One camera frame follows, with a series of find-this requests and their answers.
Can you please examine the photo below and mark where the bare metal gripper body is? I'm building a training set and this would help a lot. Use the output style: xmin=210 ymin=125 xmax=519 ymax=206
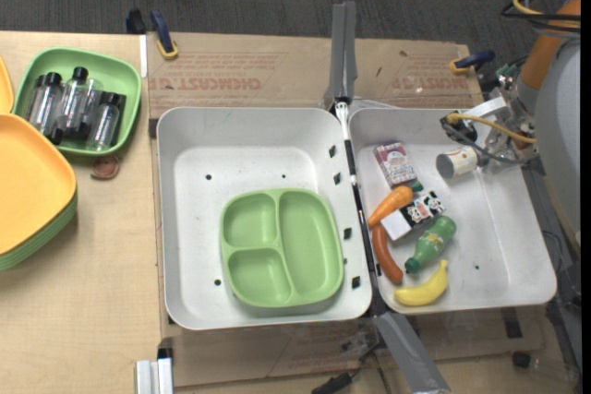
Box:
xmin=480 ymin=96 xmax=540 ymax=172

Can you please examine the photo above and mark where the orange carrot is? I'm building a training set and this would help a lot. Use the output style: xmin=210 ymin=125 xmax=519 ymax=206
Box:
xmin=367 ymin=181 xmax=425 ymax=229

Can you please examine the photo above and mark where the yellow plate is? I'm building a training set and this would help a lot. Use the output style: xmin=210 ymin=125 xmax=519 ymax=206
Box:
xmin=0 ymin=54 xmax=16 ymax=114
xmin=0 ymin=112 xmax=78 ymax=257

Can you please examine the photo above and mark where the black block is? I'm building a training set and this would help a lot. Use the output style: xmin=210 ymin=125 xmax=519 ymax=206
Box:
xmin=310 ymin=372 xmax=355 ymax=394

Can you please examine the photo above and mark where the black cylinder on white bracket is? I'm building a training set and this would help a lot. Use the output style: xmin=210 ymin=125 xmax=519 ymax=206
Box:
xmin=439 ymin=96 xmax=509 ymax=143

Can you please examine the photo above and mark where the white can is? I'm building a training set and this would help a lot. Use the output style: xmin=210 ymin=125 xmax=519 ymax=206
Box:
xmin=435 ymin=145 xmax=479 ymax=180

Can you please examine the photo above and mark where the green bottle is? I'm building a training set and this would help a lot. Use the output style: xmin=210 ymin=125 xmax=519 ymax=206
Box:
xmin=404 ymin=214 xmax=458 ymax=275

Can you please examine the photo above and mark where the green divided plate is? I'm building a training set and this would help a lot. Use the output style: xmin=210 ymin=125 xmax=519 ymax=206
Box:
xmin=219 ymin=187 xmax=345 ymax=310

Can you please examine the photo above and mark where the brown doughnut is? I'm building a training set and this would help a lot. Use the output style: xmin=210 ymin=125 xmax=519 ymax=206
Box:
xmin=90 ymin=153 xmax=122 ymax=181

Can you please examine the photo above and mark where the pink carton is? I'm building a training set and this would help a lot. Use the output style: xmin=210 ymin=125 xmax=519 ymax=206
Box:
xmin=372 ymin=140 xmax=418 ymax=190

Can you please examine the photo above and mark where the brown cardboard board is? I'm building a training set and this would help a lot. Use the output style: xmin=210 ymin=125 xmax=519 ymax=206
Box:
xmin=146 ymin=30 xmax=544 ymax=388

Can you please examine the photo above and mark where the yellow banana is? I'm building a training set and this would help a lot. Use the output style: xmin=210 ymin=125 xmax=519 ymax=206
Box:
xmin=392 ymin=258 xmax=451 ymax=307

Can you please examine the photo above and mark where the clear plastic bottle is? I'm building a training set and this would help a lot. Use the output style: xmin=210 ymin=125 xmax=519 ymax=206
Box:
xmin=85 ymin=91 xmax=123 ymax=152
xmin=28 ymin=71 xmax=65 ymax=136
xmin=78 ymin=78 xmax=105 ymax=130
xmin=23 ymin=74 xmax=46 ymax=120
xmin=56 ymin=66 xmax=90 ymax=136

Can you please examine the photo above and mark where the white plastic tray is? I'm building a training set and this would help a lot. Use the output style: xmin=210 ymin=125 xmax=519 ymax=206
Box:
xmin=155 ymin=106 xmax=374 ymax=332
xmin=347 ymin=106 xmax=559 ymax=316

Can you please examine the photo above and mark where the black and white cow-print carton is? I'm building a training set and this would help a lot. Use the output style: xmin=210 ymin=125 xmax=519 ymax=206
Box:
xmin=380 ymin=189 xmax=447 ymax=243

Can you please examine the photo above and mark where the red sausage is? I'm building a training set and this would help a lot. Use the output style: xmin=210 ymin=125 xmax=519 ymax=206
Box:
xmin=371 ymin=223 xmax=404 ymax=286

